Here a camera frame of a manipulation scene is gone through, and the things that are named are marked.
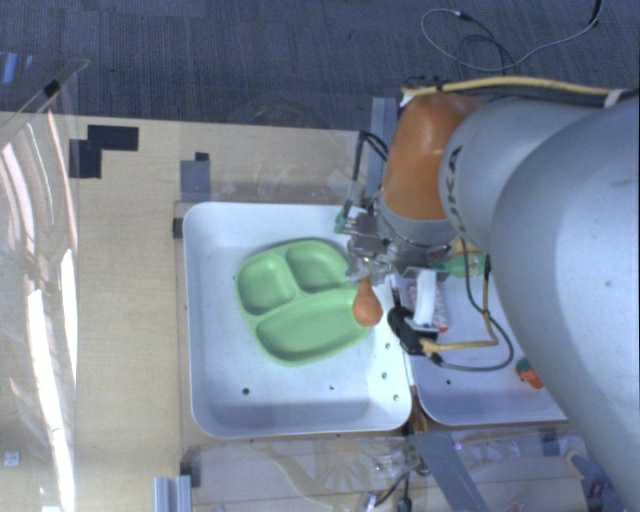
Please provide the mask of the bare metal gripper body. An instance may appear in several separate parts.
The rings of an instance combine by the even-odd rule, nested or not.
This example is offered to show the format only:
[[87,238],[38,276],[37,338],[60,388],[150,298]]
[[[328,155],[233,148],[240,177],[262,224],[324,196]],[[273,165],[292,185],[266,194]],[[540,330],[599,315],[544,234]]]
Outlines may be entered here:
[[360,212],[349,218],[344,232],[349,235],[349,265],[390,263],[395,274],[410,268],[429,268],[441,259],[441,222],[414,220],[383,207],[375,213]]

